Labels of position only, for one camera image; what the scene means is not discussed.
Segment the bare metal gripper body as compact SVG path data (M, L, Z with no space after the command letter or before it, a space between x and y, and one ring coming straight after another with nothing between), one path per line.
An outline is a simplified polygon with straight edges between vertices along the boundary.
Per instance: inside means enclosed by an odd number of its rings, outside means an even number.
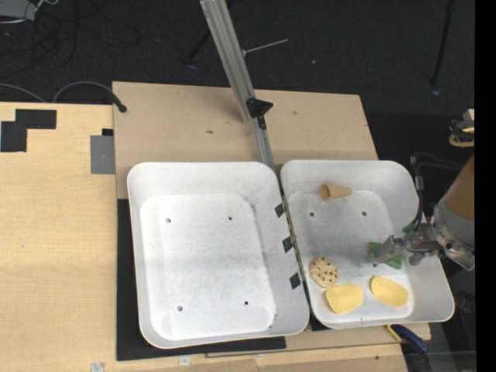
M474 246L465 244L444 223L410 223L403 228L404 249L453 261L464 270L474 270Z

